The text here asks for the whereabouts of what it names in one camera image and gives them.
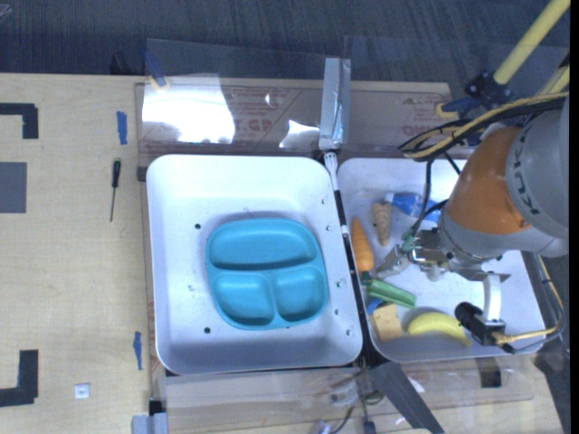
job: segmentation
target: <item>banana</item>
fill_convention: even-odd
[[[464,328],[453,316],[442,312],[426,312],[418,315],[406,327],[409,335],[423,335],[424,333],[443,333],[448,337],[462,341],[467,347],[472,344],[465,335]]]

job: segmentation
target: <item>blue plate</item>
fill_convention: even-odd
[[[215,308],[232,326],[307,323],[327,303],[327,275],[313,233],[289,219],[225,223],[209,236],[205,265]]]

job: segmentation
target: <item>orange carrot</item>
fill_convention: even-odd
[[[374,254],[364,233],[362,224],[355,217],[352,220],[352,249],[354,250],[354,261],[358,268],[358,273],[370,271],[374,267]]]

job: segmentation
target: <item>wooden table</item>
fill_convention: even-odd
[[[152,385],[135,121],[135,87],[143,81],[0,74],[0,102],[33,103],[40,133],[24,140],[22,119],[0,116],[0,161],[27,163],[26,213],[0,213],[0,388],[15,387],[20,350],[37,349],[40,364],[38,398],[0,408],[0,433],[130,432],[131,417],[147,412]],[[126,145],[119,142],[118,111],[128,117]],[[110,222],[116,157],[122,171]],[[525,368],[529,400],[435,416],[448,432],[561,432],[543,374]],[[75,398],[81,383],[90,385],[89,398]],[[397,419],[377,417],[376,426]],[[309,432],[312,425],[251,432]],[[353,420],[342,432],[361,429]]]

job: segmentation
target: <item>screwdriver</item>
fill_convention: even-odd
[[[110,203],[110,221],[112,222],[112,213],[115,210],[115,193],[117,192],[117,187],[119,186],[119,176],[120,176],[120,159],[115,159],[112,164],[112,202]]]

